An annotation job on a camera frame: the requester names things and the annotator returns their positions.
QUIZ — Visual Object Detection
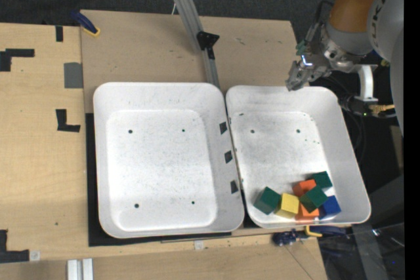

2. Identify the black cylinder on white bracket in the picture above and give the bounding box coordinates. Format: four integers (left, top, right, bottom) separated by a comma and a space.
337, 64, 379, 116

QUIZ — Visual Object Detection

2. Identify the green cube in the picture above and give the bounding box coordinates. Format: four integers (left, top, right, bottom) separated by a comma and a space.
311, 170, 334, 190
253, 186, 282, 216
299, 186, 329, 214

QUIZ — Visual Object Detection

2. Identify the white plastic tray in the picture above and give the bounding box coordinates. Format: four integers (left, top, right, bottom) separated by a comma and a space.
93, 81, 245, 239
225, 85, 372, 230

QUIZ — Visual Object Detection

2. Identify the orange cube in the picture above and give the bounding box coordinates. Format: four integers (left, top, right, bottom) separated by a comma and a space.
292, 178, 318, 198
295, 203, 320, 222

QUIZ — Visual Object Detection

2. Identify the yellow cube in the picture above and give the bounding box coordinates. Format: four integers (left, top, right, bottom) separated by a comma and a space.
274, 192, 301, 220

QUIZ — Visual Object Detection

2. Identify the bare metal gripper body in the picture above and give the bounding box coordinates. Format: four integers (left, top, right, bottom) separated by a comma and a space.
288, 41, 366, 83

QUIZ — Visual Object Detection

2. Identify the blue cube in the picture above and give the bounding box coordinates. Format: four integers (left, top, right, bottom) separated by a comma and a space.
318, 195, 343, 220

